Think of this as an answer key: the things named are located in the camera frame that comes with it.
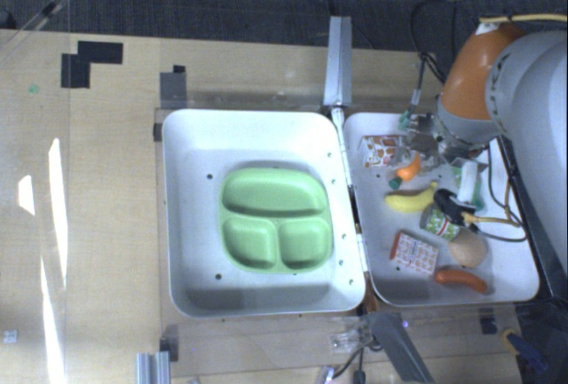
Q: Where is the green and white can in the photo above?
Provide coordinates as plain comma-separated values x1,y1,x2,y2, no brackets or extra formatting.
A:
419,203,463,242

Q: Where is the white plastic tray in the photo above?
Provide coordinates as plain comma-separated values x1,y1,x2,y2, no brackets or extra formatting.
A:
343,111,541,309
161,108,367,319

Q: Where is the orange carrot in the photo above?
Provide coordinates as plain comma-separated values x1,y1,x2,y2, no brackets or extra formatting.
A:
389,153,422,191

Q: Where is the yellow banana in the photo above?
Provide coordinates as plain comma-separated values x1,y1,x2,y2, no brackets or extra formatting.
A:
383,181,440,215

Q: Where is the orange and white packet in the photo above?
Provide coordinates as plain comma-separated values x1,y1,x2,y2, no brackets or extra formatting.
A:
389,231,440,278

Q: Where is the orange sausage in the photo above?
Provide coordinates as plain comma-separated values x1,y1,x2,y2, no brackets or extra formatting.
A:
433,267,489,295

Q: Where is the green divided plate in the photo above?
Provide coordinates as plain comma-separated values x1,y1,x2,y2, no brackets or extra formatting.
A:
218,166,335,273

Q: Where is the brown round bread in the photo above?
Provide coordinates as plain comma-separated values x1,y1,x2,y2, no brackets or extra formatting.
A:
447,231,489,269

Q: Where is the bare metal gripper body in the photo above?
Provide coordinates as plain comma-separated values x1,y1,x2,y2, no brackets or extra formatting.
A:
402,113,490,173

